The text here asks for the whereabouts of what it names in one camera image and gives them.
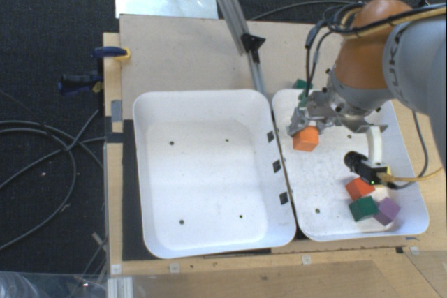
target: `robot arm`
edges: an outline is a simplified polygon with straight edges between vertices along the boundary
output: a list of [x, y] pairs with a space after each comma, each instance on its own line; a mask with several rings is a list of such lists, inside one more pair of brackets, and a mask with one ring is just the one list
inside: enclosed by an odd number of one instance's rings
[[[411, 10], [398, 0], [373, 0], [364, 5], [352, 23], [367, 28]], [[313, 91], [291, 118], [294, 135], [314, 121], [323, 131], [344, 125], [365, 133], [365, 117], [384, 102], [399, 99], [412, 110], [430, 117], [437, 149], [446, 168], [446, 15], [401, 22], [344, 41], [330, 71], [327, 87]]]

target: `purple cube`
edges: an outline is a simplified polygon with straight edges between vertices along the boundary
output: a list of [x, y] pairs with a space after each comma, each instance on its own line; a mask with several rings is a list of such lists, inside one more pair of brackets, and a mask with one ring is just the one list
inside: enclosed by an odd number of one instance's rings
[[374, 218], [383, 226], [386, 226], [393, 221], [399, 213], [400, 206], [392, 201], [390, 198], [385, 198], [377, 205], [379, 212], [374, 215]]

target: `black tape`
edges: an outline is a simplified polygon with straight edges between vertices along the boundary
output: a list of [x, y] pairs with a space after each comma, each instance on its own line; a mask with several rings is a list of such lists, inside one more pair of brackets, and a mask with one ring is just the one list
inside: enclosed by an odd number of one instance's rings
[[278, 159], [273, 163], [273, 171], [278, 172], [281, 170], [281, 161]]
[[279, 194], [279, 201], [281, 202], [281, 205], [288, 203], [288, 195], [287, 192], [284, 192], [282, 194]]
[[270, 131], [269, 133], [267, 133], [267, 140], [270, 143], [273, 139], [274, 139], [273, 131]]
[[105, 135], [105, 141], [107, 143], [122, 143], [123, 140], [123, 133], [107, 133]]
[[142, 236], [140, 185], [133, 121], [123, 122], [123, 196], [122, 196], [122, 260], [156, 260], [146, 248]]
[[123, 133], [113, 132], [112, 117], [107, 116], [105, 118], [105, 141], [107, 143], [122, 143], [123, 138]]

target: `white tray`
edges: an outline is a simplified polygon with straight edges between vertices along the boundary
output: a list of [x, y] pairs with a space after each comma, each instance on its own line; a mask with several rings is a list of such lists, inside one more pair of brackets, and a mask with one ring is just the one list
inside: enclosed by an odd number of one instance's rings
[[270, 106], [258, 92], [146, 93], [133, 119], [143, 237], [155, 256], [269, 248], [294, 238]]
[[[349, 211], [352, 199], [345, 185], [358, 175], [349, 171], [343, 158], [353, 150], [367, 156], [366, 135], [353, 134], [343, 126], [331, 127], [320, 135], [320, 143], [312, 152], [293, 150], [292, 138], [287, 135], [286, 127], [290, 124], [300, 92], [294, 89], [277, 92], [273, 98], [273, 109], [298, 225], [303, 233], [315, 241], [334, 241], [424, 232], [429, 219], [418, 184], [400, 191], [377, 188], [371, 194], [375, 200], [388, 196], [401, 206], [397, 218], [387, 226], [382, 226], [374, 218], [354, 221]], [[398, 177], [413, 177], [391, 102], [367, 120], [373, 124], [388, 124], [382, 133], [383, 162], [389, 164], [391, 172]]]

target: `white bracket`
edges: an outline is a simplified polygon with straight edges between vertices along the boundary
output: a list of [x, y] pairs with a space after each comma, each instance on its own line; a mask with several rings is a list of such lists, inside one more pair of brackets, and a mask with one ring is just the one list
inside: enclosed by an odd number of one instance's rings
[[379, 126], [370, 126], [366, 131], [368, 139], [368, 161], [373, 167], [382, 165], [382, 136]]

